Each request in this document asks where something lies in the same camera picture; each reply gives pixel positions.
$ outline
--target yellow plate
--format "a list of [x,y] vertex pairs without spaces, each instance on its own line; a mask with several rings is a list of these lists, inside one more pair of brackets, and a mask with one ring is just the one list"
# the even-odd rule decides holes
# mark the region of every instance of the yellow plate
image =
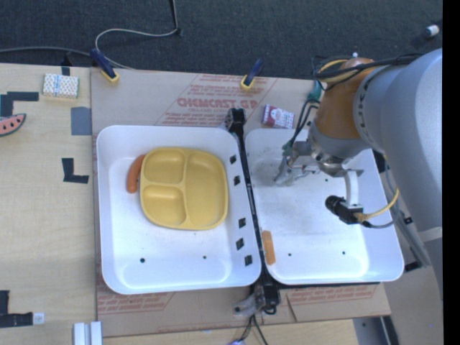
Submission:
[[229,207],[225,167],[216,156],[197,149],[154,149],[142,162],[140,199],[154,224],[212,229],[226,218]]

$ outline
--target eraser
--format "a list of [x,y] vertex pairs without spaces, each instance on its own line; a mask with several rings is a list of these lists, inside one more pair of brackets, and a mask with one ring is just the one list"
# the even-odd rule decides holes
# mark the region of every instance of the eraser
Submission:
[[262,124],[272,128],[292,129],[294,113],[271,105],[265,105]]
[[46,74],[43,95],[60,98],[78,97],[78,77],[60,74]]

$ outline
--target watermelon slice toy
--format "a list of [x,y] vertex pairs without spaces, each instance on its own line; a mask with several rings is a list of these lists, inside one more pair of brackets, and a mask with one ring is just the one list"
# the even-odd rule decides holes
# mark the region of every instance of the watermelon slice toy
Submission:
[[0,117],[0,137],[14,133],[23,125],[26,114]]

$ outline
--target cardboard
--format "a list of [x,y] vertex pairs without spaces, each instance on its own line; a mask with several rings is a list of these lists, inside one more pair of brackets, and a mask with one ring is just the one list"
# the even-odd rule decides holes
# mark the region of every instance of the cardboard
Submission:
[[[232,75],[119,70],[120,80],[108,82],[97,69],[91,71],[93,146],[98,133],[111,125],[174,125],[218,127],[227,111],[243,108],[245,132],[263,127],[267,104],[298,112],[311,80],[256,78],[250,91],[239,87]],[[96,153],[93,147],[96,247],[98,196]],[[97,312],[104,336],[242,327],[246,318],[233,314],[232,304],[245,299],[247,287],[176,293],[120,295],[104,283],[100,251],[96,249]],[[262,324],[324,321],[390,313],[383,284],[307,287],[281,290],[281,304],[274,315],[263,314]]]

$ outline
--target white tray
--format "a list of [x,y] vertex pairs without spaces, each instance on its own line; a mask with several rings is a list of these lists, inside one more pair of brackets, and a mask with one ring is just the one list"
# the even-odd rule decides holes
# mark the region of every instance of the white tray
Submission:
[[[132,161],[156,147],[210,152],[226,168],[229,212],[215,229],[181,231],[156,226],[129,194]],[[219,128],[110,126],[96,143],[102,274],[121,294],[251,285],[261,262],[238,144]]]
[[[324,173],[308,175],[291,186],[277,186],[281,146],[293,130],[256,129],[245,144],[259,227],[272,233],[276,262],[268,270],[287,285],[315,285],[396,280],[404,260],[394,227],[368,229],[346,225],[326,207],[328,196],[346,197],[343,178]],[[298,140],[306,139],[303,131]],[[359,202],[364,212],[387,204],[371,150],[363,151],[349,168],[359,177]],[[371,222],[386,224],[386,212]]]

